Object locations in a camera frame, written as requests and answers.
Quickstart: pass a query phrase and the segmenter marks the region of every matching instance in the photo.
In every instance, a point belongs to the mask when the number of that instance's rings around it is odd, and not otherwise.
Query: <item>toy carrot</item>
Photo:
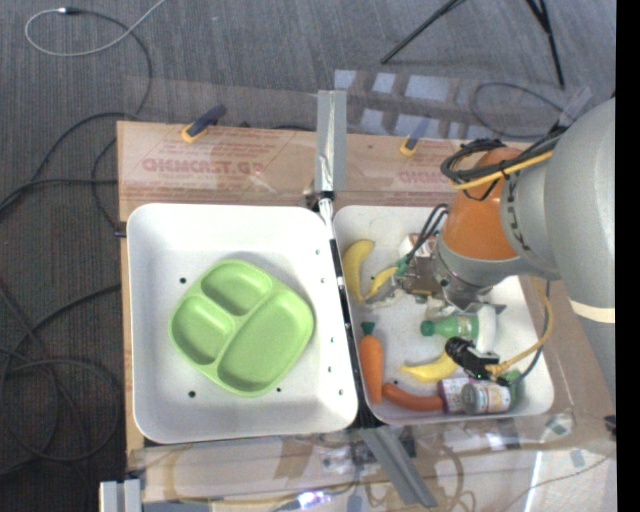
[[[360,367],[364,377],[367,391],[374,403],[382,401],[382,372],[384,367],[384,353],[382,343],[373,335],[375,324],[373,322],[363,322],[362,331],[364,337],[358,345],[360,356]]]

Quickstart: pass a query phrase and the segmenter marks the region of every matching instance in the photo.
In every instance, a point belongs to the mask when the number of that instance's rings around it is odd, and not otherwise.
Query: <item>white cable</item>
[[[122,41],[125,37],[127,37],[138,25],[140,25],[140,23],[142,23],[145,19],[147,19],[149,17],[149,15],[155,11],[158,7],[160,7],[164,2],[166,2],[166,0],[158,0],[158,2],[155,3],[155,5],[153,7],[151,7],[151,9],[149,9],[138,21],[136,21],[133,25],[131,25],[131,27],[129,27],[129,29],[124,32],[122,35],[120,35],[119,37],[117,37],[116,39],[114,39],[113,41],[111,41],[110,43],[107,43],[104,46],[100,46],[99,48],[94,48],[93,50],[87,50],[84,52],[75,52],[75,53],[60,53],[60,52],[53,52],[51,50],[47,50],[46,48],[43,48],[42,46],[38,45],[33,39],[31,39],[31,36],[29,35],[29,27],[30,25],[39,17],[41,16],[45,16],[47,14],[65,14],[66,11],[66,7],[59,7],[57,9],[47,9],[44,11],[40,11],[36,14],[34,14],[33,16],[31,16],[31,18],[29,18],[29,20],[27,21],[27,23],[24,26],[24,35],[27,38],[27,41],[29,41],[29,44],[31,44],[31,46],[33,46],[36,50],[42,52],[42,53],[46,53],[47,55],[52,55],[53,57],[81,57],[83,55],[92,55],[94,53],[98,53],[101,51],[104,51],[108,48],[111,48],[112,46],[115,46],[116,44],[118,44],[120,41]],[[91,14],[91,11],[82,11],[79,14],[82,13],[89,13]]]

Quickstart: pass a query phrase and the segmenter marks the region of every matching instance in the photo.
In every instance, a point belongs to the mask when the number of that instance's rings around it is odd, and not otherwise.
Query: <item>red sausage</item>
[[[411,409],[412,411],[437,411],[442,409],[444,402],[438,395],[413,395],[400,389],[391,382],[385,382],[382,386],[382,396],[396,405]]]

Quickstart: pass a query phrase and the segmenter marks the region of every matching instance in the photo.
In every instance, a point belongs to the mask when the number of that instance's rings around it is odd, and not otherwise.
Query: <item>toy banana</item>
[[[446,379],[458,369],[458,365],[446,352],[443,352],[438,359],[429,364],[421,366],[402,365],[400,369],[407,372],[422,382],[438,382]]]
[[[358,302],[369,299],[378,293],[380,287],[396,273],[397,267],[387,268],[373,277],[371,288],[363,294],[360,283],[360,269],[362,263],[373,250],[375,243],[372,240],[362,239],[354,242],[342,257],[342,268],[347,290],[352,293]]]
[[[392,275],[396,273],[396,270],[398,270],[398,267],[390,267],[376,274],[373,278],[373,281],[371,282],[371,290],[369,290],[369,293],[367,293],[365,300],[370,299],[376,293],[378,293],[378,290],[380,290],[380,287],[384,283],[386,283],[387,280],[389,280]]]
[[[360,267],[373,250],[373,246],[373,240],[358,240],[349,246],[342,257],[342,270],[347,290],[353,294],[358,302],[364,300],[360,291]]]

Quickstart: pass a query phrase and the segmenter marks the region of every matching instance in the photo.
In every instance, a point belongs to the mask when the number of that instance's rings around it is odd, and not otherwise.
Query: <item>can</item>
[[[462,388],[462,407],[467,414],[493,414],[508,411],[511,391],[494,382],[471,382]]]
[[[444,402],[445,413],[457,413],[464,411],[462,407],[462,388],[469,384],[469,377],[454,377],[452,379],[442,379],[438,382],[438,395]]]

